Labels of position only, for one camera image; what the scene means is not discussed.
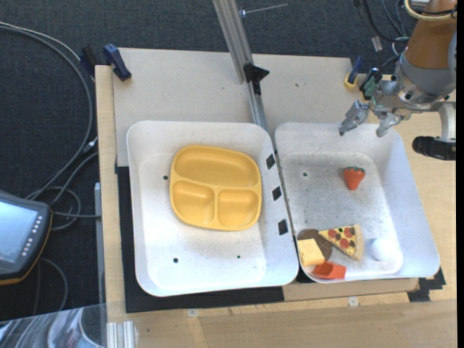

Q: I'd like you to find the white ball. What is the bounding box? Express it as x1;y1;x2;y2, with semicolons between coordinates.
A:
370;237;400;262

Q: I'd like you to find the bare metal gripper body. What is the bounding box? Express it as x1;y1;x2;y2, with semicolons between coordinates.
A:
369;79;450;120

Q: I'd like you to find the yellow cheese block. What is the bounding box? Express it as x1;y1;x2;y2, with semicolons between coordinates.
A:
297;238;326;268

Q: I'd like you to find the black cylinder on white bracket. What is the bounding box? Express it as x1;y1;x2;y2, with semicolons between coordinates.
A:
412;101;457;161

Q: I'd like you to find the thin black and white rod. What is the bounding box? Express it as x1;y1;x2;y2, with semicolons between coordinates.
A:
248;80;300;255

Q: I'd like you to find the brown round biscuit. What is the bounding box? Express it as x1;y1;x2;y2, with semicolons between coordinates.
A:
297;228;334;263

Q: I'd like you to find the orange toy strawberry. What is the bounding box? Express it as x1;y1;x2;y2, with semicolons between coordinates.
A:
342;165;366;191

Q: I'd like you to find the yellow divided plate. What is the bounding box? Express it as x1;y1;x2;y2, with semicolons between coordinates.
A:
168;144;263;232

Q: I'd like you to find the white plastic tray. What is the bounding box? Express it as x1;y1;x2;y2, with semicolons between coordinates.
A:
273;121;442;284
125;120;300;298

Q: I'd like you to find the toy pizza slice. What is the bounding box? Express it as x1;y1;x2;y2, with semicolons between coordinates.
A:
318;223;365;262

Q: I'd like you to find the orange toy carton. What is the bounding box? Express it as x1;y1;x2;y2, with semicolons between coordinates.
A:
312;261;347;280

